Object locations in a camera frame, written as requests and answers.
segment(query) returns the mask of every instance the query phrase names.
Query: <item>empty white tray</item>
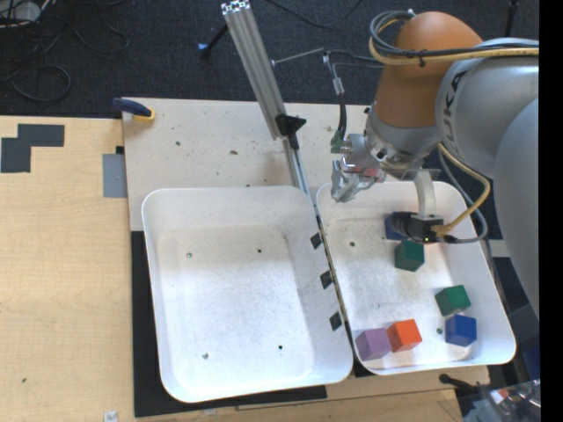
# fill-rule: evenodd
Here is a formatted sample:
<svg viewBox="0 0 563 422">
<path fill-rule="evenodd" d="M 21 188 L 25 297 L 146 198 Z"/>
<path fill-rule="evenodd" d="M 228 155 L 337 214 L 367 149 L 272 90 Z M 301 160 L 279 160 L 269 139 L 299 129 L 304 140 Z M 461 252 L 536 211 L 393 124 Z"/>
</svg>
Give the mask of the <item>empty white tray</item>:
<svg viewBox="0 0 563 422">
<path fill-rule="evenodd" d="M 339 382 L 353 354 L 311 200 L 160 189 L 143 225 L 162 382 L 183 402 Z"/>
<path fill-rule="evenodd" d="M 436 213 L 444 223 L 467 209 L 453 186 L 438 181 L 434 190 Z M 393 211 L 419 212 L 414 182 L 375 184 L 347 203 L 336 203 L 328 184 L 319 188 L 317 206 L 353 338 L 363 330 L 412 318 L 422 337 L 412 350 L 361 361 L 369 371 L 392 375 L 504 364 L 513 358 L 514 334 L 479 242 L 427 244 L 424 264 L 416 272 L 395 267 L 399 241 L 385 238 L 384 220 Z M 460 239 L 476 236 L 469 217 L 450 234 Z M 477 340 L 467 347 L 445 342 L 447 317 L 435 300 L 435 294 L 455 285 L 464 285 L 472 303 L 461 314 L 477 320 Z"/>
</svg>

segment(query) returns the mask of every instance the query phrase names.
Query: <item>block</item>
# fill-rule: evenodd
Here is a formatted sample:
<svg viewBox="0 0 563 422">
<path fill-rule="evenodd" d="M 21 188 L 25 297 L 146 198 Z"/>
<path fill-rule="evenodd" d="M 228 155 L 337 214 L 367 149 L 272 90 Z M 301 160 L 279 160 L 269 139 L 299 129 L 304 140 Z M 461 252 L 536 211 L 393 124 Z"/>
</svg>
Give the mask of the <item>block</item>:
<svg viewBox="0 0 563 422">
<path fill-rule="evenodd" d="M 385 238 L 390 239 L 392 241 L 402 241 L 403 239 L 405 239 L 405 237 L 399 234 L 397 231 L 395 231 L 393 225 L 391 224 L 391 218 L 395 214 L 396 212 L 393 212 L 385 218 Z"/>
<path fill-rule="evenodd" d="M 469 308 L 472 303 L 464 285 L 450 286 L 435 295 L 442 316 L 451 316 Z"/>
<path fill-rule="evenodd" d="M 454 314 L 446 321 L 446 342 L 467 347 L 477 340 L 477 320 L 473 317 Z"/>
<path fill-rule="evenodd" d="M 385 328 L 364 330 L 355 339 L 358 353 L 363 361 L 383 358 L 391 351 L 391 342 Z"/>
<path fill-rule="evenodd" d="M 403 239 L 395 249 L 395 267 L 415 272 L 424 264 L 424 245 Z"/>
<path fill-rule="evenodd" d="M 414 319 L 395 322 L 386 331 L 394 353 L 412 350 L 422 342 L 419 327 Z"/>
</svg>

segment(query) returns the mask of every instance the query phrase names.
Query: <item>black mat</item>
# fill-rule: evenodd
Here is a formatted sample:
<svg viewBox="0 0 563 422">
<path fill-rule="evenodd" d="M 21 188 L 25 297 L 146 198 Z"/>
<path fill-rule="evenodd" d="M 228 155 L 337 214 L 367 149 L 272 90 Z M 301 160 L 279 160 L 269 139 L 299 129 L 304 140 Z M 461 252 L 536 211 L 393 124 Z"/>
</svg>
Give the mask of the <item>black mat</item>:
<svg viewBox="0 0 563 422">
<path fill-rule="evenodd" d="M 149 264 L 144 233 L 131 233 L 133 278 L 133 369 L 135 416 L 146 417 L 174 412 L 197 411 L 224 406 L 275 404 L 326 398 L 325 386 L 285 389 L 204 402 L 186 404 L 168 394 L 160 379 L 157 334 L 150 292 Z"/>
</svg>

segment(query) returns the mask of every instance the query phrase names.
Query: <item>wooden surface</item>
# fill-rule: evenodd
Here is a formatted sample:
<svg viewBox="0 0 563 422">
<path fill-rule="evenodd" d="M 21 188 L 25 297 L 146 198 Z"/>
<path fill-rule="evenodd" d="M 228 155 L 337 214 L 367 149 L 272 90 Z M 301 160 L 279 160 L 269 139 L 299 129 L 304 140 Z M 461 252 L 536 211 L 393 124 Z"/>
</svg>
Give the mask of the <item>wooden surface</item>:
<svg viewBox="0 0 563 422">
<path fill-rule="evenodd" d="M 65 140 L 62 148 L 33 147 L 31 172 L 0 173 L 0 420 L 97 422 L 105 411 L 117 411 L 119 422 L 136 420 L 128 199 L 103 196 L 102 155 L 123 145 L 122 121 L 3 116 L 0 137 L 16 137 L 18 123 L 63 124 Z M 489 380 L 486 367 L 443 372 L 469 383 Z M 350 377 L 328 386 L 322 402 L 209 415 L 233 422 L 451 421 L 455 393 L 439 373 Z"/>
</svg>

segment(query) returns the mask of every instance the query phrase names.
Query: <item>orange block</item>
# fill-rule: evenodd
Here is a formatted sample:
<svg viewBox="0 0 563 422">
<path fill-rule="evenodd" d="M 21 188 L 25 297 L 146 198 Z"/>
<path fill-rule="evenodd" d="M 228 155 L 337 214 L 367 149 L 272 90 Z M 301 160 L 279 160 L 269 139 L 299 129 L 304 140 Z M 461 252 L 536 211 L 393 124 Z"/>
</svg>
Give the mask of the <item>orange block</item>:
<svg viewBox="0 0 563 422">
<path fill-rule="evenodd" d="M 395 322 L 386 331 L 394 353 L 411 350 L 422 342 L 419 327 L 414 319 Z"/>
</svg>

